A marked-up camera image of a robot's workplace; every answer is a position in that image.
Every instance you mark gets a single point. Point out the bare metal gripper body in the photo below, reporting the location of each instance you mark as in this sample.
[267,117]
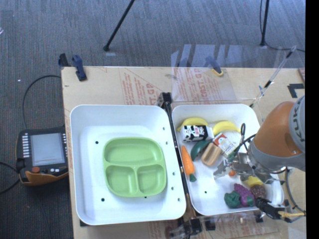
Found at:
[245,167]

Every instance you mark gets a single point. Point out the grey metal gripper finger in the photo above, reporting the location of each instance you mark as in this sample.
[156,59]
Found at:
[220,170]
[230,161]

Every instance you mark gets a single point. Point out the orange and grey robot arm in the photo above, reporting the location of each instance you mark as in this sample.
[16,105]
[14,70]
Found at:
[276,131]

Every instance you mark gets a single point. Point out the small orange ball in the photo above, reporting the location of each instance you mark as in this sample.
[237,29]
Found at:
[232,173]

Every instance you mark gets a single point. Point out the orange and white juice carton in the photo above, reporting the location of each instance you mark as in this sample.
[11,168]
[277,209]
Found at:
[225,143]

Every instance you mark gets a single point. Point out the tan hot dog bun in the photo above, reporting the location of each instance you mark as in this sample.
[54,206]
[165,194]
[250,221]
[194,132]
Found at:
[210,154]

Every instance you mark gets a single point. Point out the white plastic tray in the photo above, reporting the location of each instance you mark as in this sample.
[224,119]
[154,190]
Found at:
[87,183]
[209,190]

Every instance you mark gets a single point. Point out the purple grapes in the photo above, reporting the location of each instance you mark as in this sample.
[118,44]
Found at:
[243,193]

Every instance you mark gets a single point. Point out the brown bumpy ball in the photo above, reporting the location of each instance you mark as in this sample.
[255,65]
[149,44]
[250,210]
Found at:
[258,191]

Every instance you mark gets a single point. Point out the green broccoli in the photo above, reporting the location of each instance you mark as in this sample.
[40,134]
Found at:
[231,199]

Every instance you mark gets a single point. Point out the dark green curved vegetable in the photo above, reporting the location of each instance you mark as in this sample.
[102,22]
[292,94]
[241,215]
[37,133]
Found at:
[197,148]

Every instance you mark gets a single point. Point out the orange carrot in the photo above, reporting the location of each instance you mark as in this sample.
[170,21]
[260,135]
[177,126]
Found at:
[188,162]

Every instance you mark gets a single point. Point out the yellow banana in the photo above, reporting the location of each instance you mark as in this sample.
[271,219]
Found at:
[225,126]
[193,121]

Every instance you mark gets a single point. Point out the cow print milk carton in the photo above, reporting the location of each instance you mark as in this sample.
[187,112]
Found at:
[195,133]

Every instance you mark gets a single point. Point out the green divided plate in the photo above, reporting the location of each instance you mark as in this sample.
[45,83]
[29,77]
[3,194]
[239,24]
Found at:
[132,153]

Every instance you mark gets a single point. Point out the brown cardboard board red print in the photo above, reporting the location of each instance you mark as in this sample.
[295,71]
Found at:
[119,88]

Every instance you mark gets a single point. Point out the black stand leg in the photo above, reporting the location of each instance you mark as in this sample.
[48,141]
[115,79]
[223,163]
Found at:
[265,16]
[122,19]

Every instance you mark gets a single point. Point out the black cylinder on white bracket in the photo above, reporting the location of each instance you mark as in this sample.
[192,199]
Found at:
[270,205]

